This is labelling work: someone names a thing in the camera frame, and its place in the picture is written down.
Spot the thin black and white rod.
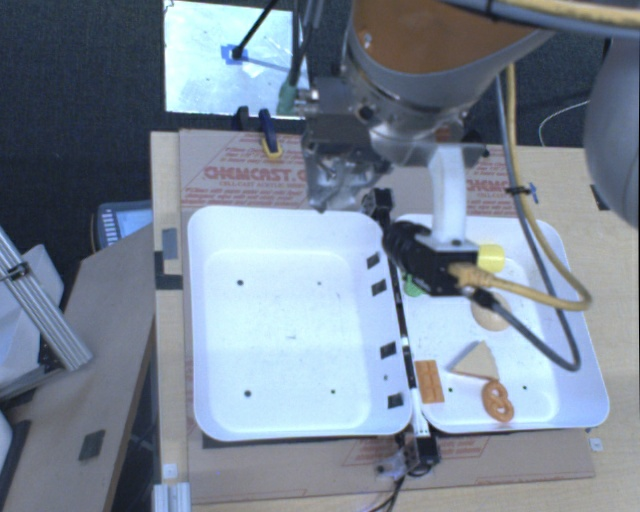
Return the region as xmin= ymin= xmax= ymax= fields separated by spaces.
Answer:
xmin=378 ymin=214 xmax=432 ymax=437

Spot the orange waffle cracker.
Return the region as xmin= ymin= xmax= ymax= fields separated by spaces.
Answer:
xmin=413 ymin=359 xmax=446 ymax=406

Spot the black block with thin wires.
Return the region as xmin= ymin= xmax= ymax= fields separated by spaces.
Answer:
xmin=398 ymin=431 xmax=442 ymax=477
xmin=361 ymin=186 xmax=397 ymax=227

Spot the tan bread wedge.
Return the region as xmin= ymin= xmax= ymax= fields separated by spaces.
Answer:
xmin=446 ymin=340 xmax=501 ymax=380

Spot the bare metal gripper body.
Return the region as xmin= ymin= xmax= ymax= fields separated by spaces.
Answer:
xmin=301 ymin=75 xmax=442 ymax=169

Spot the white plastic tray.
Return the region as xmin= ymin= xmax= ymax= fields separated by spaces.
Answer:
xmin=186 ymin=204 xmax=414 ymax=443
xmin=394 ymin=213 xmax=612 ymax=435

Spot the tan round biscuit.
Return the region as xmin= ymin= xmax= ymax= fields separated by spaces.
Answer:
xmin=470 ymin=291 xmax=512 ymax=333

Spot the orange pretzel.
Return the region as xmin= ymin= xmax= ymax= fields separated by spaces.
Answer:
xmin=480 ymin=378 xmax=516 ymax=424

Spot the yellow cylinder block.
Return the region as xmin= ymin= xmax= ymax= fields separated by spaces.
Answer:
xmin=476 ymin=243 xmax=506 ymax=274

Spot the black cylinder on white bracket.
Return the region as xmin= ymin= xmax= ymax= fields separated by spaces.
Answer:
xmin=382 ymin=142 xmax=489 ymax=299

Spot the brown cardboard board red print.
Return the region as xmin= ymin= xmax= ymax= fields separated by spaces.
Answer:
xmin=177 ymin=128 xmax=599 ymax=506

